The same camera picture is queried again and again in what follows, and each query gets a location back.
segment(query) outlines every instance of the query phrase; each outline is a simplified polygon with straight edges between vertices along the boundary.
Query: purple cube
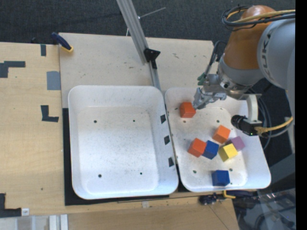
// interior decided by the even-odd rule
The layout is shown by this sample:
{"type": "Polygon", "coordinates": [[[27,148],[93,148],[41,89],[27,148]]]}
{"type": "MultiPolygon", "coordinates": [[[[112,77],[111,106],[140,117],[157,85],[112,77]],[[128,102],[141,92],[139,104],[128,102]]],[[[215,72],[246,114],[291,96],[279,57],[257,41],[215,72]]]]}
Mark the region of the purple cube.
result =
{"type": "Polygon", "coordinates": [[[208,159],[213,159],[217,155],[218,149],[219,149],[219,144],[208,140],[205,152],[202,155],[208,159]]]}
{"type": "Polygon", "coordinates": [[[212,173],[213,186],[226,186],[230,183],[228,171],[216,170],[212,173]]]}
{"type": "Polygon", "coordinates": [[[245,144],[240,136],[231,138],[229,141],[226,142],[226,145],[229,145],[230,143],[234,145],[237,151],[241,151],[245,147],[245,144]]]}

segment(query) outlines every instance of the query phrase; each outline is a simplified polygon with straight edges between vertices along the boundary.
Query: yellow cable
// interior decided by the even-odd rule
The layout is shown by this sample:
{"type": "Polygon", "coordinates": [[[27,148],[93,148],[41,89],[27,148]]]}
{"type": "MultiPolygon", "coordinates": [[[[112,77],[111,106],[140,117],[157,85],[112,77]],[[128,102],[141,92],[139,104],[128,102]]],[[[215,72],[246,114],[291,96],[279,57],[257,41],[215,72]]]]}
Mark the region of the yellow cable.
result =
{"type": "Polygon", "coordinates": [[[250,20],[254,20],[254,19],[258,19],[258,18],[266,18],[266,17],[271,17],[271,16],[278,16],[280,14],[289,13],[289,12],[295,12],[295,10],[280,10],[280,11],[274,11],[274,12],[269,12],[269,13],[258,14],[258,15],[254,15],[254,16],[250,16],[250,17],[241,19],[241,20],[234,21],[233,23],[242,23],[242,22],[246,22],[246,21],[250,21],[250,20]]]}
{"type": "Polygon", "coordinates": [[[279,129],[279,128],[282,128],[282,127],[285,127],[287,126],[289,123],[291,123],[293,120],[293,117],[290,117],[289,120],[287,120],[286,122],[284,122],[283,124],[281,125],[278,125],[278,126],[275,126],[275,127],[270,127],[270,128],[266,128],[266,127],[255,127],[255,130],[257,131],[258,134],[262,134],[262,133],[265,133],[265,132],[269,132],[269,131],[272,131],[272,130],[276,130],[276,129],[279,129]]]}

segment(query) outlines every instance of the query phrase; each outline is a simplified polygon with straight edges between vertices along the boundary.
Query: yellow cube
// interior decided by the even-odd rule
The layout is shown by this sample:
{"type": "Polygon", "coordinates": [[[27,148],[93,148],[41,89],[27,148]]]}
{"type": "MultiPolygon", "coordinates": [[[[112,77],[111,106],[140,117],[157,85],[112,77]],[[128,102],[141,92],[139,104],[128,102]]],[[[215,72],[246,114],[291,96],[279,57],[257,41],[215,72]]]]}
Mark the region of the yellow cube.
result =
{"type": "Polygon", "coordinates": [[[219,155],[221,156],[221,159],[223,160],[223,162],[236,156],[237,154],[238,154],[238,151],[236,150],[235,146],[232,143],[229,145],[223,146],[219,149],[219,155]]]}

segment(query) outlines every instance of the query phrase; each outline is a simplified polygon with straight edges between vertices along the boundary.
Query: orange cube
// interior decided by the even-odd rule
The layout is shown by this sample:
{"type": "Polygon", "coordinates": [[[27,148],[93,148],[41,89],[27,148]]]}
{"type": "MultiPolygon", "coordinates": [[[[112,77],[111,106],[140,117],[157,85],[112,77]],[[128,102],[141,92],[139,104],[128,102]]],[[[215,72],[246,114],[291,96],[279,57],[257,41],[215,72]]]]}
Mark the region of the orange cube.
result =
{"type": "Polygon", "coordinates": [[[196,114],[196,110],[193,108],[191,102],[183,102],[180,107],[180,117],[193,117],[196,114]]]}
{"type": "Polygon", "coordinates": [[[195,138],[192,143],[190,144],[188,153],[194,155],[195,157],[200,157],[204,152],[206,148],[207,143],[195,138]]]}
{"type": "Polygon", "coordinates": [[[226,128],[223,125],[220,125],[214,132],[212,139],[216,140],[217,142],[224,143],[227,141],[230,134],[230,129],[226,128]]]}

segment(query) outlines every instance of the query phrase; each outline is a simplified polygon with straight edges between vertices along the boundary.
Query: blue cube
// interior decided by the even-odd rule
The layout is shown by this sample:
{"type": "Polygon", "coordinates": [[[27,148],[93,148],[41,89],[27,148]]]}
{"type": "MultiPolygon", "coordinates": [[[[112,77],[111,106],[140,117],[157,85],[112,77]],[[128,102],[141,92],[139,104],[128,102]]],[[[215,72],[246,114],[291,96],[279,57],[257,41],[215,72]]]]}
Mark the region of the blue cube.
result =
{"type": "Polygon", "coordinates": [[[219,145],[217,143],[208,140],[205,152],[202,155],[208,159],[213,159],[217,155],[218,149],[219,145]]]}
{"type": "Polygon", "coordinates": [[[226,186],[230,183],[228,171],[216,170],[212,173],[213,186],[226,186]]]}

